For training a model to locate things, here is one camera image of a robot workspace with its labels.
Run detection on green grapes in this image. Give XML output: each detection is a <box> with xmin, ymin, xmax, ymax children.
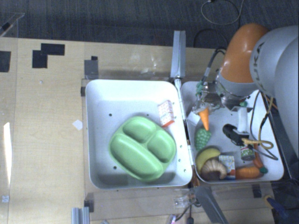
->
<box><xmin>194</xmin><ymin>127</ymin><xmax>212</xmax><ymax>151</ymax></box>

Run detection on thin orange carrot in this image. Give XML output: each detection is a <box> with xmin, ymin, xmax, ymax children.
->
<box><xmin>253</xmin><ymin>143</ymin><xmax>269</xmax><ymax>174</ymax></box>

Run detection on white plastic tray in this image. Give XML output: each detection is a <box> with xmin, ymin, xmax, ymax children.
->
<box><xmin>181</xmin><ymin>81</ymin><xmax>285</xmax><ymax>184</ymax></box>
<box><xmin>85</xmin><ymin>79</ymin><xmax>193</xmax><ymax>190</ymax></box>

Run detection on white cube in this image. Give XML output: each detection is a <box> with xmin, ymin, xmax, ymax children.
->
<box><xmin>186</xmin><ymin>112</ymin><xmax>200</xmax><ymax>126</ymax></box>

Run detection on brown croissant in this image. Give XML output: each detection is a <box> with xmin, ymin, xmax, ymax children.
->
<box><xmin>200</xmin><ymin>159</ymin><xmax>228</xmax><ymax>181</ymax></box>

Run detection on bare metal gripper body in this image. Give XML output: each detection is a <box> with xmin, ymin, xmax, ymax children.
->
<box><xmin>195</xmin><ymin>81</ymin><xmax>246</xmax><ymax>111</ymax></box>

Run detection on thick orange carrot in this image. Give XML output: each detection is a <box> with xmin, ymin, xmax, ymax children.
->
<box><xmin>235</xmin><ymin>166</ymin><xmax>261</xmax><ymax>180</ymax></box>

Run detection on small green and white can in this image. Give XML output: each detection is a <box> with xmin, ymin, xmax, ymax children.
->
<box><xmin>240</xmin><ymin>145</ymin><xmax>256</xmax><ymax>161</ymax></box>

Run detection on green divided plate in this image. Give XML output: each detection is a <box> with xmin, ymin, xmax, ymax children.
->
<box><xmin>108</xmin><ymin>115</ymin><xmax>177</xmax><ymax>182</ymax></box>

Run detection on small white printed carton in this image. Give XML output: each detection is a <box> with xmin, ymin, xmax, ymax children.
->
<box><xmin>218</xmin><ymin>154</ymin><xmax>236</xmax><ymax>181</ymax></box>

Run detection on white and orange carton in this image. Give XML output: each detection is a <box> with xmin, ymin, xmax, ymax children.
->
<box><xmin>157</xmin><ymin>100</ymin><xmax>176</xmax><ymax>127</ymax></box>

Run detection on small orange carrot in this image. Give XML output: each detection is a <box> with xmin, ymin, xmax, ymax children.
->
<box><xmin>198</xmin><ymin>108</ymin><xmax>210</xmax><ymax>132</ymax></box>

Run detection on yellow banana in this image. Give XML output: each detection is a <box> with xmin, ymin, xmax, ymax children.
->
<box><xmin>195</xmin><ymin>147</ymin><xmax>221</xmax><ymax>175</ymax></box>

